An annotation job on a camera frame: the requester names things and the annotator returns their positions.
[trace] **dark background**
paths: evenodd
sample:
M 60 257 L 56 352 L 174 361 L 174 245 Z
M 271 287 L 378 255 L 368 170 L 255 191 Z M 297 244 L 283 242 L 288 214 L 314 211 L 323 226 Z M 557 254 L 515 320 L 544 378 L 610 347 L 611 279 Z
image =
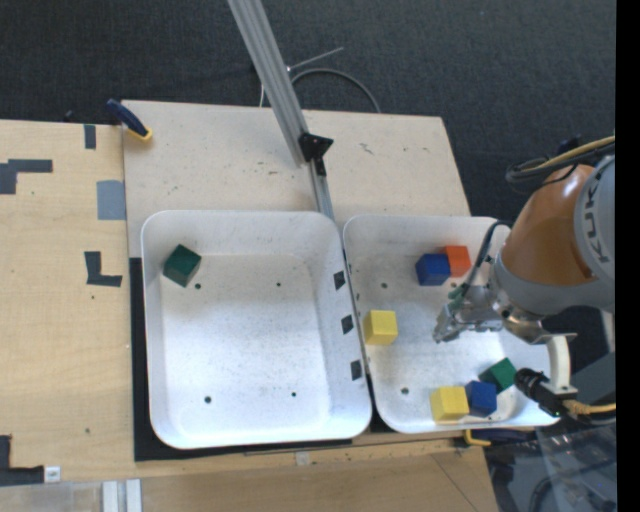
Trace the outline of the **dark background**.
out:
M 312 66 L 354 76 L 384 113 L 442 117 L 473 215 L 515 219 L 526 196 L 506 184 L 508 165 L 615 129 L 614 0 L 263 3 L 288 65 L 344 47 Z M 112 97 L 260 100 L 222 0 L 0 0 L 0 62 L 0 119 L 62 121 L 72 111 L 74 122 L 112 123 Z M 332 76 L 308 77 L 296 91 L 303 108 L 372 111 Z M 548 324 L 578 332 L 576 370 L 607 350 L 589 308 Z

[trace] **white tray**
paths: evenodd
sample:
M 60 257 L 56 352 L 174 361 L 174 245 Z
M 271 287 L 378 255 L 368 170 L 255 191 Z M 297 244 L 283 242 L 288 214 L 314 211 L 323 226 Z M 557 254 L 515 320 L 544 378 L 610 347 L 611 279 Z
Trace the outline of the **white tray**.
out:
M 347 439 L 371 418 L 335 224 L 315 212 L 164 211 L 143 226 L 149 404 L 180 449 Z M 202 256 L 186 288 L 162 275 Z
M 420 286 L 415 263 L 424 253 L 445 245 L 466 245 L 472 262 L 485 232 L 495 219 L 479 217 L 406 217 L 363 215 L 344 228 L 345 250 L 360 319 L 370 309 L 396 312 L 399 336 L 390 346 L 366 346 L 376 407 L 383 420 L 402 433 L 460 428 L 524 427 L 557 421 L 542 412 L 514 386 L 498 395 L 498 409 L 489 418 L 465 416 L 450 424 L 435 423 L 429 396 L 440 386 L 464 386 L 504 357 L 516 368 L 549 374 L 544 346 L 530 346 L 507 331 L 466 332 L 458 340 L 436 344 L 431 333 L 452 283 Z M 508 230 L 498 228 L 493 250 Z M 488 266 L 478 273 L 486 282 Z

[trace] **block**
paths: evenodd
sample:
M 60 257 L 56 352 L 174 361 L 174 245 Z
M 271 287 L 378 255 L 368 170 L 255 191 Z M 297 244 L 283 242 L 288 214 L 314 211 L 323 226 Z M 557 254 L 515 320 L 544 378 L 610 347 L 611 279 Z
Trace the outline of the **block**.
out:
M 363 327 L 367 345 L 391 345 L 398 337 L 395 311 L 372 309 L 364 317 Z
M 186 288 L 200 268 L 201 260 L 200 255 L 184 245 L 178 245 L 165 262 L 162 274 Z
M 472 416 L 486 418 L 498 408 L 498 389 L 495 384 L 472 380 L 464 390 Z
M 429 396 L 433 420 L 456 421 L 469 414 L 467 394 L 462 386 L 444 386 Z
M 513 378 L 516 376 L 516 369 L 509 360 L 505 357 L 503 360 L 497 362 L 493 366 L 483 371 L 478 379 L 481 382 L 490 382 L 496 385 L 498 393 L 502 393 L 509 386 L 513 385 Z
M 451 276 L 449 258 L 444 253 L 423 254 L 416 262 L 420 286 L 440 286 Z
M 466 245 L 446 245 L 443 252 L 449 260 L 451 277 L 462 277 L 471 268 L 471 258 Z

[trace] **blue square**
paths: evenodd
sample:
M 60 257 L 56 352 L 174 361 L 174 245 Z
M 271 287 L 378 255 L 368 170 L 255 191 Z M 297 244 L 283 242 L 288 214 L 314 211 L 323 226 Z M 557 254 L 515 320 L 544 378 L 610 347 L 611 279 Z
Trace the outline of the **blue square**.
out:
M 420 286 L 440 286 L 451 277 L 449 258 L 446 254 L 423 254 L 416 263 Z
M 465 387 L 469 401 L 469 414 L 486 418 L 498 408 L 498 393 L 495 384 L 472 380 Z

